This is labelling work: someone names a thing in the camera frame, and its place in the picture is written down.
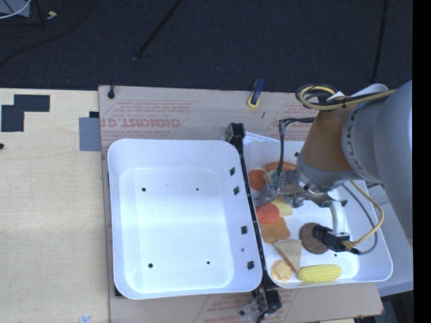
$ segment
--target cardboard sheet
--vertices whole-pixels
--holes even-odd
[[[251,293],[141,301],[115,295],[106,154],[114,141],[125,138],[221,139],[231,122],[243,123],[247,132],[278,139],[279,119],[314,117],[316,111],[304,108],[294,94],[281,92],[262,92],[259,106],[250,109],[251,92],[116,86],[111,99],[109,89],[99,87],[111,322],[247,322],[240,319],[237,309],[252,300]],[[305,140],[309,128],[309,124],[291,124],[286,140]],[[374,283],[280,289],[279,295],[281,309],[265,322],[316,322],[375,316],[383,311]]]

